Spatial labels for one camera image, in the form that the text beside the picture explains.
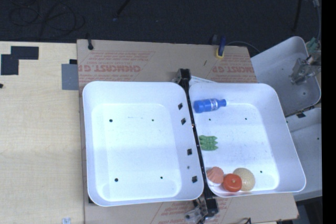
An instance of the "toy tomato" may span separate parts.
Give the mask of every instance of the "toy tomato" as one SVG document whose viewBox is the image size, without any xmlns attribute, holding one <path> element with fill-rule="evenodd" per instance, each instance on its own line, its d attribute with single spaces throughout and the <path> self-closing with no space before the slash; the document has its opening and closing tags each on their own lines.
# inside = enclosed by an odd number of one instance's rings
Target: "toy tomato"
<svg viewBox="0 0 336 224">
<path fill-rule="evenodd" d="M 225 190 L 235 193 L 241 190 L 243 183 L 240 176 L 235 174 L 227 174 L 224 176 L 222 186 Z"/>
</svg>

